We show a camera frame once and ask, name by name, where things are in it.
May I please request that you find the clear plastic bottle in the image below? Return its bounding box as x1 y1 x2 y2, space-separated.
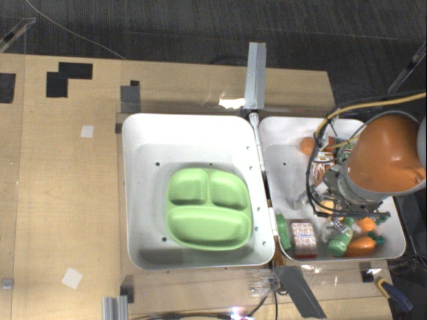
319 219 343 243

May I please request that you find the brown biscuit packet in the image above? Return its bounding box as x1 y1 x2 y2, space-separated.
288 219 319 259

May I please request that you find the white plastic tray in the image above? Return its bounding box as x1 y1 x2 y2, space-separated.
121 113 276 271
258 116 408 263

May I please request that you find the green divided plate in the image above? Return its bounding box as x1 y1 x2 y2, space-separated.
165 167 253 251

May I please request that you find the red and green packet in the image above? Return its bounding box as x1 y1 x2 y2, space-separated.
325 135 356 163

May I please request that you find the green bottle with label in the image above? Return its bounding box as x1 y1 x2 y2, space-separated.
327 217 355 257

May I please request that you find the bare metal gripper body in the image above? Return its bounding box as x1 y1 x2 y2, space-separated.
322 164 346 195

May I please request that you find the large orange carrot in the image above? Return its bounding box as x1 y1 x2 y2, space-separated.
344 231 385 258

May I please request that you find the thin black and white rod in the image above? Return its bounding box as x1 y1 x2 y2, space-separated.
249 111 278 237

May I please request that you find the small orange carrot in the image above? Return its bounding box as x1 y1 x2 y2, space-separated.
354 216 385 232

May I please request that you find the white and red carton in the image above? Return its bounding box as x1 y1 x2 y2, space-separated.
312 151 336 185

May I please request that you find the flat green bottle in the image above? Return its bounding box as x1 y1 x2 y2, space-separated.
275 213 292 251

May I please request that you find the yellow bread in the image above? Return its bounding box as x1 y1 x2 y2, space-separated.
316 194 345 218

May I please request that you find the orange ball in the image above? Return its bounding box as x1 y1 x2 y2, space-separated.
300 137 316 155

